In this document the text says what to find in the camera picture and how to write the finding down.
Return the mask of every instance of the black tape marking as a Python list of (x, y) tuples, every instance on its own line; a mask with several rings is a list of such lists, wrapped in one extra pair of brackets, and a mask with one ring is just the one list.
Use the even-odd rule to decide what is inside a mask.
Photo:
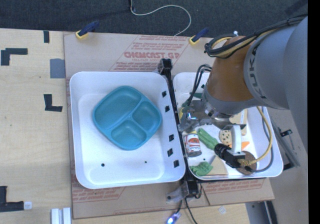
[(7, 198), (7, 187), (1, 186), (0, 187), (0, 204), (4, 204)]
[(20, 202), (7, 202), (7, 186), (0, 186), (0, 212), (23, 211), (25, 204)]
[(6, 48), (5, 50), (1, 50), (1, 65), (9, 66), (10, 65), (10, 55), (11, 54), (20, 54), (27, 55), (27, 48)]
[(44, 94), (44, 103), (45, 109), (47, 111), (57, 111), (62, 112), (62, 106), (52, 106), (52, 95), (51, 94)]
[(28, 54), (27, 48), (6, 48), (8, 54)]
[(8, 66), (9, 63), (10, 63), (10, 55), (5, 50), (1, 50), (1, 65)]
[(50, 59), (50, 78), (66, 78), (66, 64), (62, 59)]
[(50, 35), (49, 35), (49, 32), (47, 30), (44, 30), (43, 31), (43, 40), (44, 40), (44, 43), (50, 43)]

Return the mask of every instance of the white tray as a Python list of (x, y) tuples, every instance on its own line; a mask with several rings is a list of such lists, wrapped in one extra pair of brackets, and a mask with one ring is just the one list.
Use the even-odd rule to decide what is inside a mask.
[[(177, 74), (173, 79), (174, 93), (177, 103), (178, 111), (181, 109), (181, 105), (189, 98), (190, 92), (192, 91), (193, 84), (195, 81), (196, 73), (183, 72)], [(200, 81), (200, 85), (197, 89), (197, 93), (201, 93), (203, 89), (202, 85), (205, 85), (209, 77), (209, 73), (204, 73)], [(267, 109), (265, 116), (268, 120), (268, 123), (271, 124), (270, 117), (268, 115)], [(211, 136), (215, 137), (219, 141), (219, 128), (214, 125), (201, 126), (206, 130)], [(272, 130), (273, 136), (273, 162), (272, 165), (263, 172), (252, 173), (251, 175), (243, 175), (238, 172), (236, 169), (233, 169), (225, 164), (225, 167), (228, 171), (228, 175), (214, 175), (214, 176), (202, 176), (198, 177), (201, 180), (228, 180), (228, 179), (251, 179), (251, 178), (266, 178), (266, 177), (275, 177), (281, 174), (283, 170), (283, 161), (279, 151), (278, 143)], [(246, 126), (246, 135), (242, 137), (243, 141), (249, 141), (249, 145), (244, 149), (252, 153), (256, 158), (260, 157), (267, 149), (269, 145), (268, 138), (265, 135), (262, 118), (258, 110), (253, 107), (247, 110), (247, 126)], [(200, 142), (202, 154), (197, 157), (189, 157), (188, 165), (197, 166), (202, 161), (207, 161), (211, 163), (212, 159), (215, 156), (213, 150), (208, 149), (202, 142)], [(261, 161), (257, 162), (257, 170), (264, 168), (270, 162), (271, 154), (263, 158)]]
[[(114, 145), (92, 119), (94, 107), (108, 93), (124, 85), (144, 94), (162, 115), (158, 131), (132, 151)], [(75, 174), (81, 185), (100, 189), (175, 182), (183, 177), (186, 166), (167, 86), (166, 80), (153, 72), (79, 72), (72, 76)]]

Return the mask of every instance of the teal compartment plate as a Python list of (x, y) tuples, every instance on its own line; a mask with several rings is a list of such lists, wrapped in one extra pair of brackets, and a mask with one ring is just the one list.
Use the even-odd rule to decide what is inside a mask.
[(158, 108), (130, 86), (118, 87), (104, 97), (92, 118), (99, 131), (124, 150), (141, 147), (162, 123)]

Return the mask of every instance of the small can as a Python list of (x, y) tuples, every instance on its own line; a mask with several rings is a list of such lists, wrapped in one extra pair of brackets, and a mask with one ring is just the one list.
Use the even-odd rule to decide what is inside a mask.
[(184, 137), (185, 151), (188, 157), (196, 157), (202, 154), (200, 141), (197, 134), (187, 134)]

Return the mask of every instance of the cardboard sheet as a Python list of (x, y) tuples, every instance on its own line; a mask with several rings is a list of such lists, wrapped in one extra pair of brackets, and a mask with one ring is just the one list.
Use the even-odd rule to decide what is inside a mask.
[[(187, 37), (90, 33), (79, 40), (74, 33), (64, 34), (65, 75), (68, 106), (68, 130), (71, 159), (73, 218), (121, 215), (176, 209), (167, 203), (166, 194), (180, 184), (163, 183), (143, 186), (90, 190), (82, 187), (75, 175), (69, 80), (80, 71), (155, 71), (162, 58), (173, 63), (172, 75), (195, 72), (214, 59), (204, 54), (208, 38), (190, 45)], [(204, 195), (190, 201), (190, 207), (216, 206), (274, 198), (268, 179), (204, 183)]]

